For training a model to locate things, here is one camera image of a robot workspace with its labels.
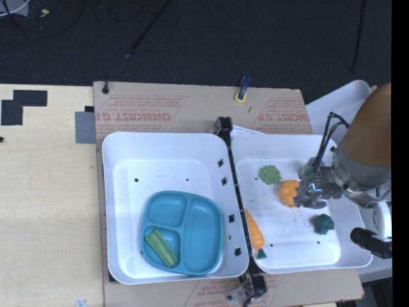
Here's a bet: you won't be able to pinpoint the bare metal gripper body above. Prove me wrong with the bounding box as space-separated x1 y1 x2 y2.
305 166 362 201

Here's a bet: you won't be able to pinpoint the orange bell pepper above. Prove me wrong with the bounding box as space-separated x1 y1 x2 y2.
278 179 301 208

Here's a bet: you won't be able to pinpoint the dark green broccoli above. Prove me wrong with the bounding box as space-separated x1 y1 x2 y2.
312 213 336 235

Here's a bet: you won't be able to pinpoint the green grapes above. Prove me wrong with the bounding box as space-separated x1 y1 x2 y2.
258 165 282 185

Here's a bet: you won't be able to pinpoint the white plastic tray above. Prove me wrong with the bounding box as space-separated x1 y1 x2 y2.
102 131 250 285
230 134 374 275

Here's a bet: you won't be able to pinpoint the orange carrot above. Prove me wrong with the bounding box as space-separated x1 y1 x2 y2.
244 209 268 260

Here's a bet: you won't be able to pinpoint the thin black rod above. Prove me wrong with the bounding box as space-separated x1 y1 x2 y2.
222 129 258 279

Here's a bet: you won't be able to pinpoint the white paper sheet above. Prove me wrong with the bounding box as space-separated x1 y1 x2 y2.
232 125 266 136

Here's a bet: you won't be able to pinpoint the blue divided plate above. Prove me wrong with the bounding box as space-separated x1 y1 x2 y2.
140 190 224 276

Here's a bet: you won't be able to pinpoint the brown cardboard board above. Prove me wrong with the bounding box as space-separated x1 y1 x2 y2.
93 81 366 307

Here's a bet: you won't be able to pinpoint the green celery stick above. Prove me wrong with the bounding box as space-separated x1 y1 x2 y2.
144 228 178 268

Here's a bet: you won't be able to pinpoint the black cylinder on white bracket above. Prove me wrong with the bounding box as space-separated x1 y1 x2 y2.
350 200 392 260

